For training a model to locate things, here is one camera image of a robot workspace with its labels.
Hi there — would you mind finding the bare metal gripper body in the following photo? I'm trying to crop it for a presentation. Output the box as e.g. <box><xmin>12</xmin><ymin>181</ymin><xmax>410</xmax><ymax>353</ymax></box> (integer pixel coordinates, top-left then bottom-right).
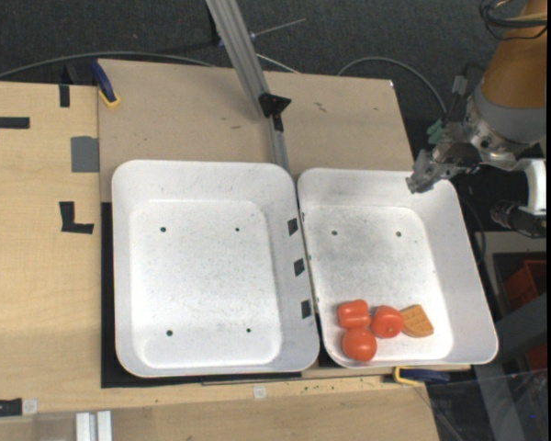
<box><xmin>430</xmin><ymin>120</ymin><xmax>530</xmax><ymax>178</ymax></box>

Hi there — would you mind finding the white plastic tray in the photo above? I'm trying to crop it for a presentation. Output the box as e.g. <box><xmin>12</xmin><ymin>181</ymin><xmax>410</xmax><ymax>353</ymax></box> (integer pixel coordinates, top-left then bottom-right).
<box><xmin>297</xmin><ymin>167</ymin><xmax>500</xmax><ymax>370</ymax></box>
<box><xmin>111</xmin><ymin>159</ymin><xmax>321</xmax><ymax>379</ymax></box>

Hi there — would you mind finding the brown waffle biscuit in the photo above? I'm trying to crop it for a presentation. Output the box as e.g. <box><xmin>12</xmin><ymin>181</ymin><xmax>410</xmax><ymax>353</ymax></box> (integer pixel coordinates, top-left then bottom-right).
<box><xmin>399</xmin><ymin>303</ymin><xmax>435</xmax><ymax>339</ymax></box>

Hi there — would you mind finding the red toy tomato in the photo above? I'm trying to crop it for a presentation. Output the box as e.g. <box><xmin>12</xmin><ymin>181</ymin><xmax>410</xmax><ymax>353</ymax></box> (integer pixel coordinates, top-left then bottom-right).
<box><xmin>370</xmin><ymin>305</ymin><xmax>405</xmax><ymax>340</ymax></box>
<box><xmin>341</xmin><ymin>327</ymin><xmax>378</xmax><ymax>364</ymax></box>

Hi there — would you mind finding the red toy pepper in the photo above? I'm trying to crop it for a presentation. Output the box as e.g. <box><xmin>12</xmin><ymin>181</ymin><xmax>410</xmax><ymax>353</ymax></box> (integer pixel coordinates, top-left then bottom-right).
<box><xmin>336</xmin><ymin>299</ymin><xmax>373</xmax><ymax>332</ymax></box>

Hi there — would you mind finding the black cylinder on white bracket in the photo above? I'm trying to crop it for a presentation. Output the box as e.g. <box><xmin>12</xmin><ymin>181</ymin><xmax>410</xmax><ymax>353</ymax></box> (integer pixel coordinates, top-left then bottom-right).
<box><xmin>489</xmin><ymin>156</ymin><xmax>548</xmax><ymax>239</ymax></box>

